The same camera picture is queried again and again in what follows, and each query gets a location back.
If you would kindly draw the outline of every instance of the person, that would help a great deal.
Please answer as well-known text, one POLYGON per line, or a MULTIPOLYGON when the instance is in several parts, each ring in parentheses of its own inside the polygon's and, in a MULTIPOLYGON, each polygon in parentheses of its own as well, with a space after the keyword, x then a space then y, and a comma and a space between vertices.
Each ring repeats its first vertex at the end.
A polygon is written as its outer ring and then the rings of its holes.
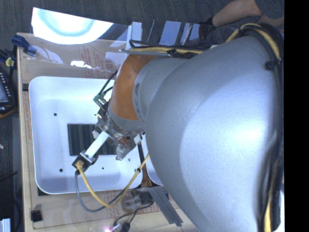
POLYGON ((281 26, 284 23, 284 0, 234 0, 202 24, 220 27, 258 15, 261 17, 257 23, 281 26))

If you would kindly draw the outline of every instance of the dark floor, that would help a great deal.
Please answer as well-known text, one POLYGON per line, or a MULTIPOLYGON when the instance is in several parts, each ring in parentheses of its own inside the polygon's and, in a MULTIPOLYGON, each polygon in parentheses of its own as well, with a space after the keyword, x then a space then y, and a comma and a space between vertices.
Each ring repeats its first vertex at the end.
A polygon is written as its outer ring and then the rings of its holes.
MULTIPOLYGON (((30 32, 33 7, 125 25, 129 25, 133 18, 197 23, 205 21, 230 1, 232 0, 0 0, 0 49, 12 49, 11 38, 17 32, 30 32)), ((256 20, 256 17, 247 18, 232 26, 256 20)), ((9 75, 9 69, 3 63, 0 63, 0 68, 9 75)), ((17 114, 18 111, 0 119, 0 144, 4 146, 0 150, 0 180, 14 173, 12 119, 17 114)), ((2 216, 14 216, 12 197, 15 178, 16 175, 13 175, 0 181, 0 191, 11 197, 6 199, 0 192, 0 219, 2 216)))

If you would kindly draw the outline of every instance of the gray carpet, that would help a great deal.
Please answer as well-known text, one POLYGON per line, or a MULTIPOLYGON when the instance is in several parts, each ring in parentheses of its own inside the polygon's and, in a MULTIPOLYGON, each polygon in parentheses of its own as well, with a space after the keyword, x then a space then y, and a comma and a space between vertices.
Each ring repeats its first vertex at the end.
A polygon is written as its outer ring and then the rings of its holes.
MULTIPOLYGON (((12 49, 11 38, 17 32, 30 32, 33 7, 78 15, 87 18, 129 25, 133 18, 157 21, 199 22, 205 21, 232 0, 0 0, 0 49, 12 49)), ((236 27, 257 18, 243 19, 236 27)), ((9 75, 9 69, 0 63, 9 75)), ((16 90, 16 74, 13 88, 16 90)), ((0 120, 0 180, 13 172, 12 116, 0 120)), ((13 178, 0 182, 0 191, 12 195, 13 178)), ((13 216, 13 203, 0 198, 1 212, 13 216)))

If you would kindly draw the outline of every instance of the screen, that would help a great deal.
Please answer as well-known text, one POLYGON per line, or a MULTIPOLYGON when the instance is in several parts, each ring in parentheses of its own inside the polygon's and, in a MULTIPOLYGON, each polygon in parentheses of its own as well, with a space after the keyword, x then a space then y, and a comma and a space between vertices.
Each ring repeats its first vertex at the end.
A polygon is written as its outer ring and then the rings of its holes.
POLYGON ((0 102, 9 102, 2 84, 0 84, 0 102))

